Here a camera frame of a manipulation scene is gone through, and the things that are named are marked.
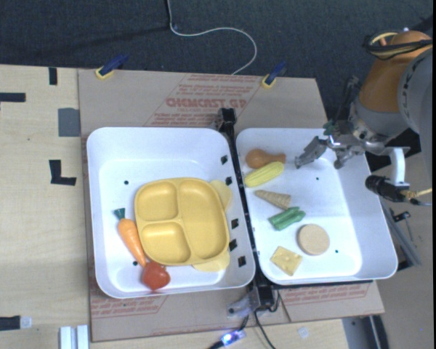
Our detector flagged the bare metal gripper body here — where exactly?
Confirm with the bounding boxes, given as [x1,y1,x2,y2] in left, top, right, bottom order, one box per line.
[326,121,387,156]

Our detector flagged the white plastic tray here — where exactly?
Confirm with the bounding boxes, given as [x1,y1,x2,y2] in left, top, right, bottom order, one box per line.
[235,127,399,286]
[86,126,257,300]

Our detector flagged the yellow corn cob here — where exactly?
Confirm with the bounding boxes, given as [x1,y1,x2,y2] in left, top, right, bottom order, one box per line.
[243,161,286,189]

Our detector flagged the orange chicken drumstick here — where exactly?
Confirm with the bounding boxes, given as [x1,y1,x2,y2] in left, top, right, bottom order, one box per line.
[244,148,288,170]

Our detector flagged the beige ice cream cone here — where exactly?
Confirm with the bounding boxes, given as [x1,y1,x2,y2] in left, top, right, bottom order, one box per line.
[254,189,292,211]

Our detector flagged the green bean pods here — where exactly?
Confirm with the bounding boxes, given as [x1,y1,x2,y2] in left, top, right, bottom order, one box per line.
[268,206,307,232]

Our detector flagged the thin black rod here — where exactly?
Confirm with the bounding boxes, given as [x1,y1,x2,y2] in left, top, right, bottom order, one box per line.
[223,121,265,287]

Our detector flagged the tan round biscuit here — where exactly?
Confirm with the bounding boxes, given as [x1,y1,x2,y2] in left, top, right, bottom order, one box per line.
[296,223,331,257]

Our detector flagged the yellow cheese wedge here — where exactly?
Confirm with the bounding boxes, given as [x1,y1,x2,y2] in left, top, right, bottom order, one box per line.
[269,245,304,277]

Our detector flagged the yellow divided plate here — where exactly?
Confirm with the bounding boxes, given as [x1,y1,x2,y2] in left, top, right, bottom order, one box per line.
[133,177,231,268]

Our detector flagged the brown cardboard board red print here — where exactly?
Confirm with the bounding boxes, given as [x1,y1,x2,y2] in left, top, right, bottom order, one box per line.
[77,68,386,342]

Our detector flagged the orange carrot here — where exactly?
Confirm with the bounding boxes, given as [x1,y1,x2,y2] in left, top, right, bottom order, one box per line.
[113,207,148,268]

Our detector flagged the black cylinder on white bracket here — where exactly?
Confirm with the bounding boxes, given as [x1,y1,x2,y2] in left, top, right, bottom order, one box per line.
[364,147,412,204]

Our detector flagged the black block with thin wires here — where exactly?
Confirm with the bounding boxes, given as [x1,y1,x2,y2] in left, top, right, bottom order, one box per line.
[251,281,278,311]
[217,108,238,133]

